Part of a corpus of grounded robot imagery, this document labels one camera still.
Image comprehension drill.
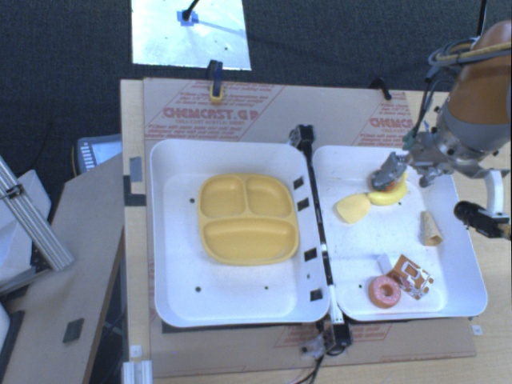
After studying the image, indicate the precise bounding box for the black cylinder on white bracket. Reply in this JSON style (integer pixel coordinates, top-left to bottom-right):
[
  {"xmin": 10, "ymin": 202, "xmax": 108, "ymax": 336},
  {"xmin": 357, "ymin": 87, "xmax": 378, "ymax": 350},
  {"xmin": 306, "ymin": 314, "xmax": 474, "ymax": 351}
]
[{"xmin": 453, "ymin": 168, "xmax": 512, "ymax": 240}]

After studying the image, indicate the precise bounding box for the black block with thin wires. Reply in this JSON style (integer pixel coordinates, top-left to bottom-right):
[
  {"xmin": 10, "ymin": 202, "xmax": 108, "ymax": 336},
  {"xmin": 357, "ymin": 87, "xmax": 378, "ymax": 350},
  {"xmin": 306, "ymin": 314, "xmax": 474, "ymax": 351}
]
[
  {"xmin": 288, "ymin": 123, "xmax": 316, "ymax": 149},
  {"xmin": 322, "ymin": 321, "xmax": 354, "ymax": 356}
]

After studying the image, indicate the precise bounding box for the orange and white carton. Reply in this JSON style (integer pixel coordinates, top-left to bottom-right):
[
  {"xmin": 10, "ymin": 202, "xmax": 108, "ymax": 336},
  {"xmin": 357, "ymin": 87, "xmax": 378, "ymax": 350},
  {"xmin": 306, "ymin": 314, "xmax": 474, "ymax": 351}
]
[{"xmin": 385, "ymin": 254, "xmax": 435, "ymax": 302}]

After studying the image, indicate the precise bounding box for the brown cardboard board red print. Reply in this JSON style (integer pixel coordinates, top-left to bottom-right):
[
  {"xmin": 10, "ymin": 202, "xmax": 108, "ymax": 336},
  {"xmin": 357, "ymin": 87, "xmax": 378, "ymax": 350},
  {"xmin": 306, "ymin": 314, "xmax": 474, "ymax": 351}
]
[{"xmin": 141, "ymin": 77, "xmax": 479, "ymax": 379}]

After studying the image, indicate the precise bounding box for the tan ice cream cone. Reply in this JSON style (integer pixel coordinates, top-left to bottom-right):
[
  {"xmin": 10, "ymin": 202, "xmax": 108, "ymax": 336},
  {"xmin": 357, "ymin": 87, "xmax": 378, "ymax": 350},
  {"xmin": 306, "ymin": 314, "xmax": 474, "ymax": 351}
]
[{"xmin": 418, "ymin": 210, "xmax": 445, "ymax": 248}]

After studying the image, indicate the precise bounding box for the pink doughnut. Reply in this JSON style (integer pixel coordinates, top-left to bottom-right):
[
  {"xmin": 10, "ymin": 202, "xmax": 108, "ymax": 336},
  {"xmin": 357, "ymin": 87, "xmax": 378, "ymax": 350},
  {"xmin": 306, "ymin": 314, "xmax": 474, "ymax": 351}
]
[{"xmin": 367, "ymin": 274, "xmax": 402, "ymax": 310}]

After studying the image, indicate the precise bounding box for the thin black and white rod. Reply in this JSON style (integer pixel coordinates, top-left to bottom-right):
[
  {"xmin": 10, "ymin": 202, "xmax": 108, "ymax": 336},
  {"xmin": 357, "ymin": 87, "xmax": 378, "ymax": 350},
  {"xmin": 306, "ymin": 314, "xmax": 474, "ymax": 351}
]
[{"xmin": 302, "ymin": 142, "xmax": 338, "ymax": 324}]

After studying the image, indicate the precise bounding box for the white plastic tray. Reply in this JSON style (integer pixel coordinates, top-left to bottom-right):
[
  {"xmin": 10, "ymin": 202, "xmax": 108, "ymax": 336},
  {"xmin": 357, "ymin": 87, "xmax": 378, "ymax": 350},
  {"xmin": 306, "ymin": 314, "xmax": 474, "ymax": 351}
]
[
  {"xmin": 311, "ymin": 145, "xmax": 490, "ymax": 322},
  {"xmin": 149, "ymin": 138, "xmax": 332, "ymax": 329}
]

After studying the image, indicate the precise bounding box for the small white block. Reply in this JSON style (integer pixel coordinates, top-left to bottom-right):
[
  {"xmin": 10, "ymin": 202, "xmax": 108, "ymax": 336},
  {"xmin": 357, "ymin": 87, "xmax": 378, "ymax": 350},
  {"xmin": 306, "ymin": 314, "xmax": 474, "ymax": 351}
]
[{"xmin": 375, "ymin": 253, "xmax": 394, "ymax": 276}]

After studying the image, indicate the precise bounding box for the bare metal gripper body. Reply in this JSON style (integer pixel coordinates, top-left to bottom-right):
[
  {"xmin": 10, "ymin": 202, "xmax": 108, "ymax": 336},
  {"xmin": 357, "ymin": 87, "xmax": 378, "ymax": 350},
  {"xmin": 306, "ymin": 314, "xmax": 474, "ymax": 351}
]
[{"xmin": 406, "ymin": 130, "xmax": 488, "ymax": 177}]

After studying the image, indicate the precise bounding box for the yellow divided plate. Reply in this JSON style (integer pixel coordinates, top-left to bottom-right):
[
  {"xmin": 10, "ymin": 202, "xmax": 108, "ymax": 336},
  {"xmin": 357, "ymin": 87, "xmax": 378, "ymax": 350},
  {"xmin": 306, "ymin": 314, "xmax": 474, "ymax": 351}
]
[{"xmin": 197, "ymin": 173, "xmax": 302, "ymax": 267}]

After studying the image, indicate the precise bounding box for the yellow banana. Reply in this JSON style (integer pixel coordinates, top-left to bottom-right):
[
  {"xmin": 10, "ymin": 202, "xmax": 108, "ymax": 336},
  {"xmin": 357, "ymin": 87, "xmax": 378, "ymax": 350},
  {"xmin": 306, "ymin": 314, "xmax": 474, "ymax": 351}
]
[{"xmin": 366, "ymin": 171, "xmax": 410, "ymax": 208}]

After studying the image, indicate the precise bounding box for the pale yellow crisp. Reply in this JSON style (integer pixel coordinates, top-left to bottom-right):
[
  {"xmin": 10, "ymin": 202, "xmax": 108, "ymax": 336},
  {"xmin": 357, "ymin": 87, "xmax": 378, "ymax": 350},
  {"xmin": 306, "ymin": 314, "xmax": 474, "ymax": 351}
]
[{"xmin": 334, "ymin": 193, "xmax": 371, "ymax": 226}]

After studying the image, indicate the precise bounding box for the small orange toy food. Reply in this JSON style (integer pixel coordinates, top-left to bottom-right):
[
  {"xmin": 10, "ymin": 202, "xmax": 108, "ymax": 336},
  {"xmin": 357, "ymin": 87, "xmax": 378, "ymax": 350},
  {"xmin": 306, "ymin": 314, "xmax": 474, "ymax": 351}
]
[{"xmin": 369, "ymin": 169, "xmax": 402, "ymax": 192}]

